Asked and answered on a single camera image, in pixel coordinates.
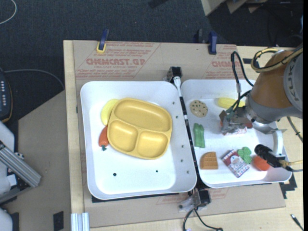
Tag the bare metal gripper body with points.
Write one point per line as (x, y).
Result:
(234, 119)

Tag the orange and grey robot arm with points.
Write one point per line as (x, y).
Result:
(272, 85)

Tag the red and white packet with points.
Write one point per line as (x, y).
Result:
(241, 130)

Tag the yellow corn cob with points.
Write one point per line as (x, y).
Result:
(226, 102)

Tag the white plastic tray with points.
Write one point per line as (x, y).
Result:
(134, 177)
(216, 138)

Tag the green broccoli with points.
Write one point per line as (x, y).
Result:
(245, 154)

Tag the beige chocolate chip biscuit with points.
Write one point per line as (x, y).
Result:
(198, 108)

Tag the green asparagus bundle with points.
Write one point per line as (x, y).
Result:
(199, 135)

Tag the red printed carton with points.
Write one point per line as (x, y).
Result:
(235, 163)

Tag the brown waffle piece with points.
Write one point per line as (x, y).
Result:
(209, 161)

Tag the thin black and white rod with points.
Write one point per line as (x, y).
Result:
(184, 109)

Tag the orange round fruit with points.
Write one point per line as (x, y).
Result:
(260, 164)

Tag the yellow divided plate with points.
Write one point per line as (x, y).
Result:
(140, 126)

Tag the brown cardboard board, red print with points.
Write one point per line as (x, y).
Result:
(149, 56)

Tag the yellow banana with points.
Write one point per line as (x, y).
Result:
(106, 111)

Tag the orange carrot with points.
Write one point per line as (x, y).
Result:
(103, 137)

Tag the black cylinder on white bracket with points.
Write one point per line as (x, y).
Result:
(264, 151)

